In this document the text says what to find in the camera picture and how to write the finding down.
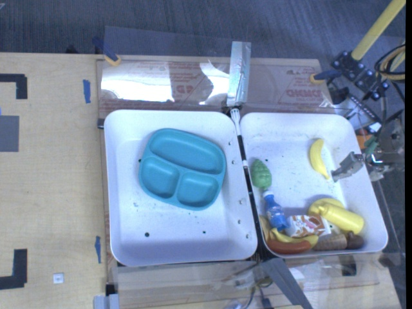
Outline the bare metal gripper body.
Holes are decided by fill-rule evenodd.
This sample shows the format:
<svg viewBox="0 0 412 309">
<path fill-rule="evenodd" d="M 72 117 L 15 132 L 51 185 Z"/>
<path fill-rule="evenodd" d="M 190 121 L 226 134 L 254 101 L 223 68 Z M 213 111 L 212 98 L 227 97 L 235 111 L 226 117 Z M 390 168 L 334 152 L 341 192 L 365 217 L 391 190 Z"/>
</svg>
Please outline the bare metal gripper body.
<svg viewBox="0 0 412 309">
<path fill-rule="evenodd" d="M 405 127 L 402 119 L 394 119 L 371 135 L 364 143 L 364 158 L 370 173 L 405 170 Z"/>
</svg>

